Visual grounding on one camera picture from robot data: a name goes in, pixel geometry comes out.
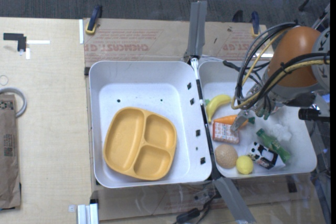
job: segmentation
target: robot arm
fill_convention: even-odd
[[[232,108],[241,111],[232,125],[232,130],[240,127],[251,110],[266,120],[283,105],[308,108],[319,94],[330,91],[330,27],[321,33],[306,26],[280,26],[260,34],[259,39],[263,35],[264,38],[254,50],[252,44],[252,52],[247,51],[245,55],[232,102]],[[246,97],[243,96],[243,84],[251,73],[249,70],[243,78],[248,70],[248,62],[265,41],[286,30],[288,31],[277,45],[262,79],[247,92]]]

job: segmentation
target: white plastic tray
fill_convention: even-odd
[[[210,176],[208,143],[191,66],[178,61],[101,61],[90,68],[89,80],[93,164],[96,179],[102,186],[121,188],[192,183]],[[172,166],[160,180],[146,181],[120,174],[110,169],[103,159],[104,139],[111,120],[126,106],[160,114],[172,121],[177,130]]]
[[[204,99],[211,99],[218,94],[234,95],[238,72],[232,68],[226,67],[222,62],[209,61],[204,62],[199,66],[199,75],[203,91]],[[254,82],[247,80],[243,86],[246,93]],[[242,175],[237,172],[234,167],[232,169],[224,169],[217,165],[219,172],[225,177],[244,178],[269,175],[284,175],[284,174],[300,174],[313,171],[317,165],[317,158],[314,148],[311,143],[306,124],[298,118],[298,108],[283,106],[275,114],[271,115],[267,120],[255,117],[255,124],[248,124],[248,127],[240,130],[240,142],[233,145],[238,156],[245,155],[248,145],[252,142],[261,142],[256,135],[256,132],[263,128],[266,133],[269,133],[274,124],[281,124],[289,127],[292,138],[289,142],[281,141],[281,145],[291,153],[291,159],[286,163],[286,167],[280,170],[267,170],[257,164],[254,164],[254,171],[249,175]],[[230,104],[222,106],[213,115],[213,119],[220,118],[226,115],[238,114],[239,110],[233,110]],[[209,124],[210,133],[212,134],[212,124]],[[213,141],[215,149],[222,142]]]

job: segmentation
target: orange carrot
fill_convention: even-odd
[[[229,125],[233,125],[235,119],[237,118],[237,115],[230,115],[230,116],[225,116],[222,118],[218,118],[218,119],[214,119],[214,122],[219,122],[219,123],[223,123],[223,124],[229,124]]]

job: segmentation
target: lemon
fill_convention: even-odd
[[[246,155],[239,156],[236,162],[236,167],[238,172],[243,175],[248,175],[252,173],[253,170],[253,161],[250,157]]]
[[[222,144],[216,147],[215,158],[219,166],[225,169],[231,169],[236,165],[238,154],[233,146]]]

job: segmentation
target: green bottle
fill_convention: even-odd
[[[279,154],[284,163],[288,161],[290,158],[290,153],[280,145],[279,141],[275,137],[266,134],[264,129],[260,129],[257,132],[257,135],[263,140],[263,143],[266,147]]]

